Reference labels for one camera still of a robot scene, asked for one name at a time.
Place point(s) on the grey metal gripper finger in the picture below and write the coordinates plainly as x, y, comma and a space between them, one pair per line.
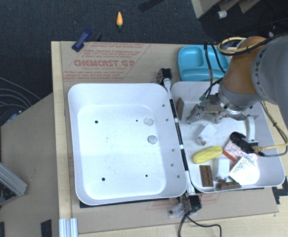
195, 114
216, 120

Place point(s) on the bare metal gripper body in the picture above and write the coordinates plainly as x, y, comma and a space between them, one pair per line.
214, 106

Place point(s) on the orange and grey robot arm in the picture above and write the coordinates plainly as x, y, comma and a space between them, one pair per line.
267, 68

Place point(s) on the white box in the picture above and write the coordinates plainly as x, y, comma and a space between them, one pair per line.
208, 131

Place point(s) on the brown rectangular block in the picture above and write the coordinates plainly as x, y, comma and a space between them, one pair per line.
180, 108

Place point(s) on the thin black and white rod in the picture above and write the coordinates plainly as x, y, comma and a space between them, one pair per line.
178, 127

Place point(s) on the red and white packet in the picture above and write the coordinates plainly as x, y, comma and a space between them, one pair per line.
232, 150

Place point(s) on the yellow corn cob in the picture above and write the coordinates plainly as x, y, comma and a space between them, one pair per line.
208, 154

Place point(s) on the blue divided plate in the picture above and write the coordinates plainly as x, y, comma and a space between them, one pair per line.
195, 63

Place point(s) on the small clear plastic cup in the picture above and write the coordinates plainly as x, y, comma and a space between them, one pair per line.
152, 139
149, 122

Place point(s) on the small white bottle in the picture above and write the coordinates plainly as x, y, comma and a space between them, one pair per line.
223, 167

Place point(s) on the brown chocolate bar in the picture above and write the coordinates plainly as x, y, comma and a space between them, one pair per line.
206, 176

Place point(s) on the white carton with coloured print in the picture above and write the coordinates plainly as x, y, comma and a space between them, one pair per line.
243, 170

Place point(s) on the brown biscuit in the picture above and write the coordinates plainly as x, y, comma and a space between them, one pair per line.
229, 185

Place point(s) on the white plastic tray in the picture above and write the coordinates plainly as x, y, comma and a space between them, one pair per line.
121, 152
269, 167

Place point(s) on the brown cardboard board, red print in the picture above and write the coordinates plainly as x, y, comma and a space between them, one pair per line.
104, 65

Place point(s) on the orange carrot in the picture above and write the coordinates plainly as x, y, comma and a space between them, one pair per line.
119, 19

